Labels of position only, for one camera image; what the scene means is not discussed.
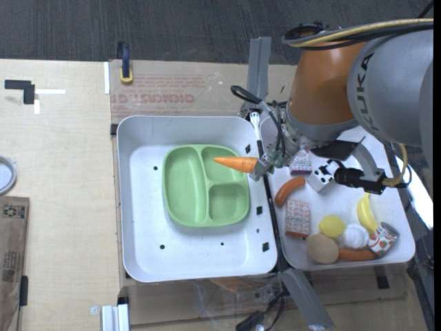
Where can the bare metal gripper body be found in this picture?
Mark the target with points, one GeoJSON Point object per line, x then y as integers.
{"type": "Point", "coordinates": [293, 143]}

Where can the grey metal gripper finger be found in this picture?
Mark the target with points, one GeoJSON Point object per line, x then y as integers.
{"type": "Point", "coordinates": [255, 175]}
{"type": "Point", "coordinates": [264, 161]}

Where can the orange carrot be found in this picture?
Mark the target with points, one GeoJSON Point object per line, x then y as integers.
{"type": "Point", "coordinates": [237, 163]}

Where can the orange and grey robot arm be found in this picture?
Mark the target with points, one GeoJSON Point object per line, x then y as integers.
{"type": "Point", "coordinates": [327, 81]}

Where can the pink and white small carton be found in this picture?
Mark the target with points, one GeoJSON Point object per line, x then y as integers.
{"type": "Point", "coordinates": [300, 165]}

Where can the orange sausage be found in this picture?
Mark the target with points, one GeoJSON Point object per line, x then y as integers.
{"type": "Point", "coordinates": [289, 190]}
{"type": "Point", "coordinates": [356, 254]}

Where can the thin black and white rod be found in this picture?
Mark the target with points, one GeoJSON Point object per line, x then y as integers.
{"type": "Point", "coordinates": [274, 216]}

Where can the white carton with black spots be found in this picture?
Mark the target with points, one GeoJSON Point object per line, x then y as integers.
{"type": "Point", "coordinates": [320, 181]}

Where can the orange and white carton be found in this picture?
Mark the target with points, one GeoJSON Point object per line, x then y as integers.
{"type": "Point", "coordinates": [297, 218]}

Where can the green divided plate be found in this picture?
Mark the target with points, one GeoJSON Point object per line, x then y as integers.
{"type": "Point", "coordinates": [186, 188]}

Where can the white plastic tray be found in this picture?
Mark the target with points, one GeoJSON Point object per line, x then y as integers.
{"type": "Point", "coordinates": [148, 247]}
{"type": "Point", "coordinates": [337, 202]}

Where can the yellow lemon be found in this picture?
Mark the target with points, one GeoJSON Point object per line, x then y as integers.
{"type": "Point", "coordinates": [331, 226]}

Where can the tan round bread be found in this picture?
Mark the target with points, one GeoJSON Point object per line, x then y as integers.
{"type": "Point", "coordinates": [322, 249]}

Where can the yellow banana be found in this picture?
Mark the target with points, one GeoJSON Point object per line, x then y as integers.
{"type": "Point", "coordinates": [366, 214]}

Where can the white garlic bulb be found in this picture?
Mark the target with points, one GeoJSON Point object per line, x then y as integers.
{"type": "Point", "coordinates": [356, 236]}

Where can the brown cardboard board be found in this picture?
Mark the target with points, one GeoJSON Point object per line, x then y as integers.
{"type": "Point", "coordinates": [165, 91]}

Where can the white can with orange print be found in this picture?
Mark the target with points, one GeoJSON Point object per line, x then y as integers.
{"type": "Point", "coordinates": [383, 240]}

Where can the brown paper packet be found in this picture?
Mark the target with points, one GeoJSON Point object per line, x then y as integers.
{"type": "Point", "coordinates": [12, 253]}

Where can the black cylinder on white bracket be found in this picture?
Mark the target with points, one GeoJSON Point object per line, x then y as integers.
{"type": "Point", "coordinates": [349, 177]}

